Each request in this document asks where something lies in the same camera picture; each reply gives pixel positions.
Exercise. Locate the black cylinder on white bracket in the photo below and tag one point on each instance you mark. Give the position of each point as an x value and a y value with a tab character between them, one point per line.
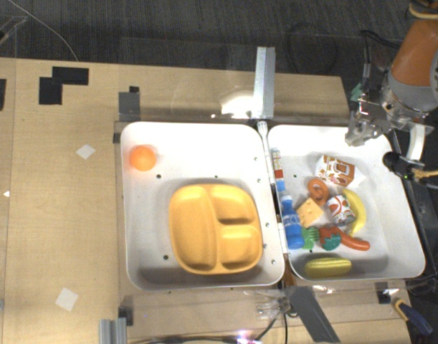
398	161

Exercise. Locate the yellow cheese wedge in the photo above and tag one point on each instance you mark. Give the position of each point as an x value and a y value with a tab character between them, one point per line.
309	211

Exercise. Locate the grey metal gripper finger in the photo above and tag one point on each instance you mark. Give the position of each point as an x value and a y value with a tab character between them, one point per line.
354	136
370	132

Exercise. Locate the red strawberry with teal leaves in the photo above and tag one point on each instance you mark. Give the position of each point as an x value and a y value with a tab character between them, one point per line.
329	238

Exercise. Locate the blue plastic bottle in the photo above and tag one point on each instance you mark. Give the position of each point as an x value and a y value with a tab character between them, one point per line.
292	224

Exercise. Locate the orange doughnut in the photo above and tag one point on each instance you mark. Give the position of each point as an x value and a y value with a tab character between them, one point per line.
312	188

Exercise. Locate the white can with red print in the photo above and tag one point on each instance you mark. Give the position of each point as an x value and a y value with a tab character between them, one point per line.
341	210

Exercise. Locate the yellow divided plate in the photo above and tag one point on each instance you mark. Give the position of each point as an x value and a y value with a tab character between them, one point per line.
200	228

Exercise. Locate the yellow banana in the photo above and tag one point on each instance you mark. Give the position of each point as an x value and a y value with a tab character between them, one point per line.
358	206

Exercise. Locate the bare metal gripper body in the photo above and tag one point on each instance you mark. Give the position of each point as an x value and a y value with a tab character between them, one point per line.
387	111

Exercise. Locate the green ribbed toy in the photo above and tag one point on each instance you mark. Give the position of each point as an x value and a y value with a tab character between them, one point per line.
309	238

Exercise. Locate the yellow corn cob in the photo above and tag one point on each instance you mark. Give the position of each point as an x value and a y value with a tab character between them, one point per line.
328	267

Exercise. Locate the orange ball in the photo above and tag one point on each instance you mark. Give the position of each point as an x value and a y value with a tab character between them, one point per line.
143	158

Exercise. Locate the white carton with orange print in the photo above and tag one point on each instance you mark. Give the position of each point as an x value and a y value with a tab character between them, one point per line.
338	170

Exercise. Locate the white plastic tray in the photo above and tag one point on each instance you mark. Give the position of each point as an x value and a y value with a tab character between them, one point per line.
190	149
383	228

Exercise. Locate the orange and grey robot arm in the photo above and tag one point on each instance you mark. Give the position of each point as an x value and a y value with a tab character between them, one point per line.
417	56

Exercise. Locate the orange-red sausage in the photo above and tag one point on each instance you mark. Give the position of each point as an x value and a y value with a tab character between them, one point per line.
356	244

